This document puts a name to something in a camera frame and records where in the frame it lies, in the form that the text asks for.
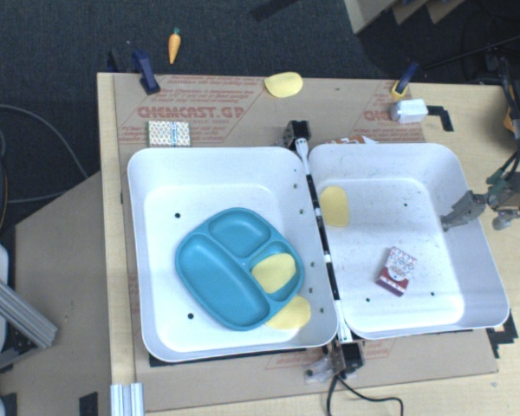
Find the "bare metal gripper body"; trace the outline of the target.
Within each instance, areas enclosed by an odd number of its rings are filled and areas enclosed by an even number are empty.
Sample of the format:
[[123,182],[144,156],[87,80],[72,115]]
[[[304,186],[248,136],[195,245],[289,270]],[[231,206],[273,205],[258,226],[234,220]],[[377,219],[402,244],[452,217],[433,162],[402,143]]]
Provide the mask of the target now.
[[520,209],[520,172],[515,172],[509,179],[494,174],[487,179],[487,184],[487,204],[491,209]]

